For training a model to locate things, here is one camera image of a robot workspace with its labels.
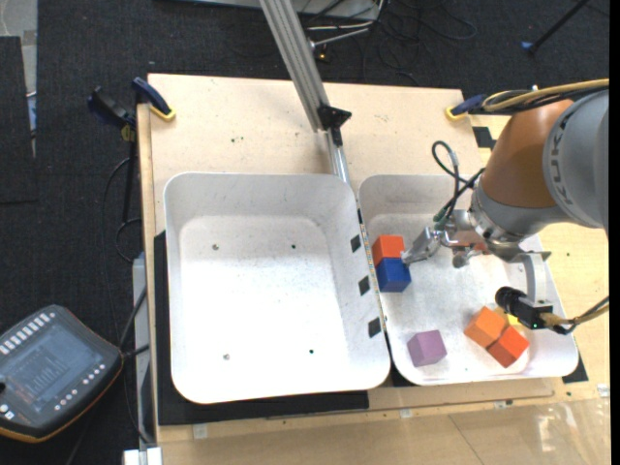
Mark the pale wood board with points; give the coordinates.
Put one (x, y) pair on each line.
(242, 129)

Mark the black cylinder on white bracket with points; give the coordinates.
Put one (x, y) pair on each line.
(520, 305)

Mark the white plastic tray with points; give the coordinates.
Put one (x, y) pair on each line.
(261, 298)
(441, 303)

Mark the orange-red cube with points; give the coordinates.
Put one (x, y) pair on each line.
(387, 247)
(508, 348)

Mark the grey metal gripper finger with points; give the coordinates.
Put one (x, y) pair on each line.
(462, 258)
(422, 246)

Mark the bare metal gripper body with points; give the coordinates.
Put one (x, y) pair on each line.
(462, 233)

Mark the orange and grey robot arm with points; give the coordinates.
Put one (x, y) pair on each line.
(528, 163)

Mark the blue cube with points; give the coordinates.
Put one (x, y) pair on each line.
(392, 276)

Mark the purple cube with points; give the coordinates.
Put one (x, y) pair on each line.
(426, 348)

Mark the orange cube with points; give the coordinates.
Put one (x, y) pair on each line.
(484, 327)

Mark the yellow cube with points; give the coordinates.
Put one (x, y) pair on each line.
(512, 319)

